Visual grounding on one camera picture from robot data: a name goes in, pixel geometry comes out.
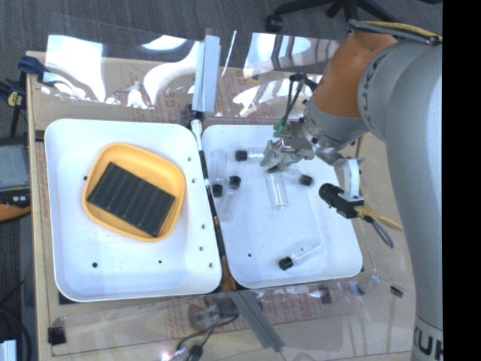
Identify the clear plastic bottle without cap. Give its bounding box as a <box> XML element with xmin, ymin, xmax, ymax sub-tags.
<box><xmin>264</xmin><ymin>171</ymin><xmax>290</xmax><ymax>211</ymax></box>

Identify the clear plastic bottle, black cap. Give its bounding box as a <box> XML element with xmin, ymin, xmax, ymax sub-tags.
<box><xmin>234</xmin><ymin>147</ymin><xmax>269</xmax><ymax>163</ymax></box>
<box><xmin>219</xmin><ymin>174</ymin><xmax>243</xmax><ymax>223</ymax></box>
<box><xmin>209</xmin><ymin>150</ymin><xmax>229</xmax><ymax>199</ymax></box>
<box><xmin>283</xmin><ymin>171</ymin><xmax>314</xmax><ymax>187</ymax></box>
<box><xmin>278</xmin><ymin>240</ymin><xmax>323</xmax><ymax>272</ymax></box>

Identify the brown cardboard board, red print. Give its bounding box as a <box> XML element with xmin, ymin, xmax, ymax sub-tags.
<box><xmin>26</xmin><ymin>50</ymin><xmax>415</xmax><ymax>356</ymax></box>

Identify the black cylinder on white bracket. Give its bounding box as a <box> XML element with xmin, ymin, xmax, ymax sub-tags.
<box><xmin>318</xmin><ymin>157</ymin><xmax>366</xmax><ymax>220</ymax></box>

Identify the white plastic tray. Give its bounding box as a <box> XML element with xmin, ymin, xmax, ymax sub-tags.
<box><xmin>201</xmin><ymin>124</ymin><xmax>364</xmax><ymax>290</ymax></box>
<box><xmin>44</xmin><ymin>117</ymin><xmax>223</xmax><ymax>302</ymax></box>

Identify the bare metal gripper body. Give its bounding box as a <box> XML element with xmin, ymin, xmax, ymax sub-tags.
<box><xmin>280</xmin><ymin>120</ymin><xmax>346</xmax><ymax>166</ymax></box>

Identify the yellow plate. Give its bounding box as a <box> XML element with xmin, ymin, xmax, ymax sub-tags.
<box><xmin>81</xmin><ymin>142</ymin><xmax>187</xmax><ymax>243</ymax></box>

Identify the black block with thin wires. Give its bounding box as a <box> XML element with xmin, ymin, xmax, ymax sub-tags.
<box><xmin>214</xmin><ymin>295</ymin><xmax>241</xmax><ymax>318</ymax></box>
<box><xmin>180</xmin><ymin>105</ymin><xmax>206</xmax><ymax>126</ymax></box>

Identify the black ridged rectangular tray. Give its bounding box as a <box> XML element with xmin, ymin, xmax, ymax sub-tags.
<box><xmin>86</xmin><ymin>161</ymin><xmax>177</xmax><ymax>238</ymax></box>

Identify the thin black and white rod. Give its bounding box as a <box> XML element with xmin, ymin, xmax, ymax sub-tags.
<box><xmin>190</xmin><ymin>118</ymin><xmax>237</xmax><ymax>292</ymax></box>

